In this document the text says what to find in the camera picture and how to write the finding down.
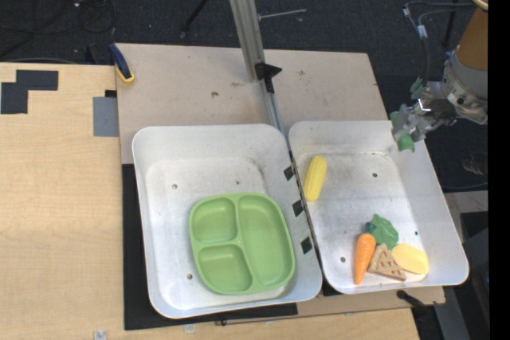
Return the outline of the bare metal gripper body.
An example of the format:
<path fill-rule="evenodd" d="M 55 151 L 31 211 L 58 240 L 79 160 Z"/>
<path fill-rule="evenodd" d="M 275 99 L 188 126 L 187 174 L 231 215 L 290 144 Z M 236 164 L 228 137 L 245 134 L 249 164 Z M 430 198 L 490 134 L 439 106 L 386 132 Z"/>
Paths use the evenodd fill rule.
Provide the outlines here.
<path fill-rule="evenodd" d="M 435 131 L 441 125 L 451 126 L 460 119 L 488 124 L 487 100 L 458 84 L 431 81 L 420 92 L 415 92 L 415 96 L 415 115 L 420 131 Z"/>

